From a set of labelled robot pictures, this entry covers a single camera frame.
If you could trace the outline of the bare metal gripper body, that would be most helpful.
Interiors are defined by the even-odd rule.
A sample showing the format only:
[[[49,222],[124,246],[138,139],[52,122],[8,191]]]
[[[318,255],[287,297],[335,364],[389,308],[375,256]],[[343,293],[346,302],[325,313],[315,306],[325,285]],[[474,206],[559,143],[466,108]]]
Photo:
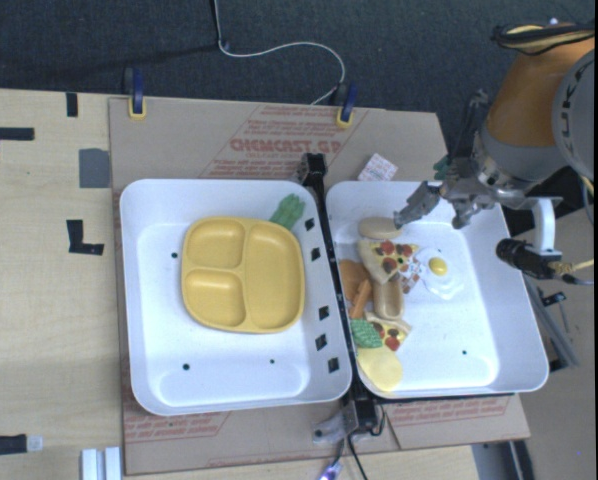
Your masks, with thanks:
[[[456,210],[480,210],[511,200],[508,173],[489,157],[444,157],[439,180],[440,197]]]

